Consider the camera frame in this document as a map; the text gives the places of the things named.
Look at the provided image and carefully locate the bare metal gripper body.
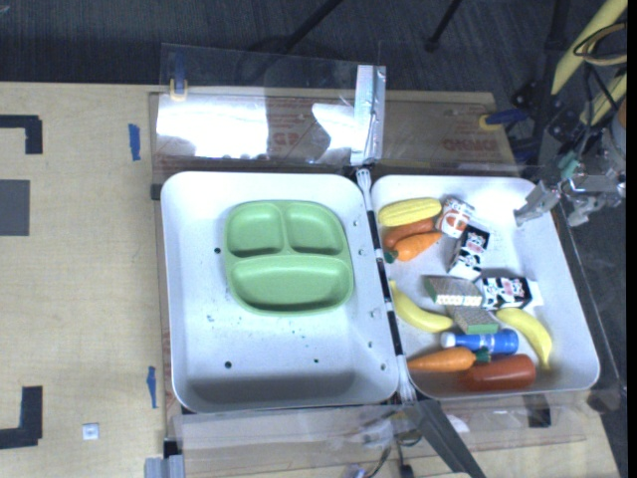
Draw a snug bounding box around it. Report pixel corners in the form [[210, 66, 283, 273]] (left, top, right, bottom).
[[560, 170, 627, 204]]

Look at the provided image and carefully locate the orange carrot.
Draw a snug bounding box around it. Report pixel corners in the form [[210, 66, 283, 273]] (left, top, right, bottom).
[[383, 231, 444, 264], [406, 346, 492, 374]]

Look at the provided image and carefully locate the orange sausage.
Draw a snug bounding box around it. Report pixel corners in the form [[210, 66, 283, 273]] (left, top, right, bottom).
[[381, 217, 437, 251]]

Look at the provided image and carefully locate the yellow corn cob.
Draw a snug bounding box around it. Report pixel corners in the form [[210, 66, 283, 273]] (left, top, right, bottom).
[[376, 196, 444, 228]]

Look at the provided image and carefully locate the green divided plate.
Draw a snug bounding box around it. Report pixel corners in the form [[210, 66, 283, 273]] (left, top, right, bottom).
[[222, 199, 356, 318]]

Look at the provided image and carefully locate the white plastic tray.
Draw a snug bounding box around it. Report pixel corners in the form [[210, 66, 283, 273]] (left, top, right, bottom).
[[369, 173, 602, 402], [159, 169, 402, 414]]

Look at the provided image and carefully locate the yellow banana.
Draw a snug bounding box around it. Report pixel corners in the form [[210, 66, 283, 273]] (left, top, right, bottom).
[[387, 278, 456, 335], [494, 307, 554, 370]]

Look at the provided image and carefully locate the red sausage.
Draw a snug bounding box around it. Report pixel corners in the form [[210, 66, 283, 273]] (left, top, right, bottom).
[[461, 353, 538, 394]]

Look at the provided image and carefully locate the orange and white carton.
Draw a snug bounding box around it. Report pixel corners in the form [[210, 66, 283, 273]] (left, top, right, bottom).
[[434, 196, 476, 240]]

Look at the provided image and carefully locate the blue and white bottle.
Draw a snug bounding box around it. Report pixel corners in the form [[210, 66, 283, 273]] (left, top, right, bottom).
[[439, 328, 521, 357]]

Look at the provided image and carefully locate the thin black and white rod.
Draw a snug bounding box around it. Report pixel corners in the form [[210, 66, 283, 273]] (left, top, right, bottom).
[[354, 166, 417, 405]]

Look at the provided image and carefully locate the cow print carton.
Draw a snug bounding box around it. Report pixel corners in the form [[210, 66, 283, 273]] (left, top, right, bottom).
[[445, 221, 492, 283], [479, 276, 544, 313]]

